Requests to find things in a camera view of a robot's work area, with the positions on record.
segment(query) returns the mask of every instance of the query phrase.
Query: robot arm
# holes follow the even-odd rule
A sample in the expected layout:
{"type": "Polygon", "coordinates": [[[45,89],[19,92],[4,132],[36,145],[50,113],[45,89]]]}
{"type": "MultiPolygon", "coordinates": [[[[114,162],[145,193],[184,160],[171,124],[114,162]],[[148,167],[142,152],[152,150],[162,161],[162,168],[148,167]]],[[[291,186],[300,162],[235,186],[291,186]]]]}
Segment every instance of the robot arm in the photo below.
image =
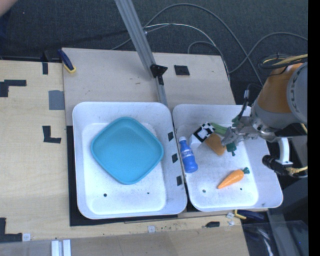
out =
{"type": "Polygon", "coordinates": [[[308,62],[295,63],[274,69],[251,107],[249,116],[242,116],[247,107],[227,129],[222,145],[261,137],[270,143],[278,143],[280,157],[270,155],[262,162],[278,174],[285,174],[292,166],[289,161],[291,134],[284,132],[289,125],[308,125],[308,62]]]}

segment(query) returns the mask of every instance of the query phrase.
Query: blue plate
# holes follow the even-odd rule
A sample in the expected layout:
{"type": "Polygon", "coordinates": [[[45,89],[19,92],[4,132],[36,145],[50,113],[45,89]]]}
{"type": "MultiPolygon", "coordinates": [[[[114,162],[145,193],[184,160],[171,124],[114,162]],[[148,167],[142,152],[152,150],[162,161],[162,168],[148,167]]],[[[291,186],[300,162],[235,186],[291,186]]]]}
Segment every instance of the blue plate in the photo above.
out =
{"type": "Polygon", "coordinates": [[[131,117],[121,117],[92,140],[91,153],[113,178],[131,185],[156,167],[164,155],[164,149],[141,123],[131,117]]]}

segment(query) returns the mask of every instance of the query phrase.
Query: toy carrot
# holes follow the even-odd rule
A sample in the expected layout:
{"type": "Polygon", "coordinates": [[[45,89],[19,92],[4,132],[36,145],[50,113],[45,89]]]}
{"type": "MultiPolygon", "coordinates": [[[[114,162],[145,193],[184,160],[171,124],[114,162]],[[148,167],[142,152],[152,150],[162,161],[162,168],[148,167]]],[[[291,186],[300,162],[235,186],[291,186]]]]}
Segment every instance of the toy carrot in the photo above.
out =
{"type": "Polygon", "coordinates": [[[248,173],[250,172],[247,167],[244,168],[243,170],[241,169],[234,170],[220,183],[220,185],[218,186],[218,189],[222,189],[226,186],[229,186],[231,184],[241,181],[244,178],[245,174],[248,174],[248,173]]]}

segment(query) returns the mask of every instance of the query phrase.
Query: bottle cap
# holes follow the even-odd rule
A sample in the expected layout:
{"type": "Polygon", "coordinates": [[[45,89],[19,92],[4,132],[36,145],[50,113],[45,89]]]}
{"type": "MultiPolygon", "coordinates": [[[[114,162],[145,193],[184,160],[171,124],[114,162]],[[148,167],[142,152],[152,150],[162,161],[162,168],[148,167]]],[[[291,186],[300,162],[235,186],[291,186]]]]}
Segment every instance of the bottle cap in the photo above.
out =
{"type": "Polygon", "coordinates": [[[182,136],[182,137],[179,138],[179,142],[186,141],[186,140],[187,140],[187,138],[184,137],[184,136],[182,136]]]}

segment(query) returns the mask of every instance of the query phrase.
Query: white container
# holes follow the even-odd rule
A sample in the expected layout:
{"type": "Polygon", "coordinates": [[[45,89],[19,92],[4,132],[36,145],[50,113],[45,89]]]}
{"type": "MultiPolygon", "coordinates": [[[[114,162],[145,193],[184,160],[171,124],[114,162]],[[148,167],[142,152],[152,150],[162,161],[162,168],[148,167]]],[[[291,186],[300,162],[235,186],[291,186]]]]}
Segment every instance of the white container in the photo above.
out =
{"type": "Polygon", "coordinates": [[[187,205],[179,149],[169,109],[158,102],[82,102],[72,112],[77,205],[89,219],[174,215],[187,205]],[[124,185],[93,158],[93,138],[112,121],[136,119],[161,142],[161,162],[142,180],[124,185]]]}
{"type": "MultiPolygon", "coordinates": [[[[178,105],[172,112],[176,136],[188,138],[205,122],[229,127],[241,108],[241,105],[178,105]]],[[[249,113],[248,107],[243,115],[248,116],[249,113]]],[[[227,151],[218,156],[206,143],[193,153],[198,170],[186,173],[185,180],[190,201],[199,211],[275,208],[282,203],[283,193],[278,177],[262,163],[263,156],[269,155],[267,143],[262,138],[240,142],[235,156],[227,151]],[[227,174],[245,167],[249,168],[250,174],[240,182],[217,189],[227,174]]]]}

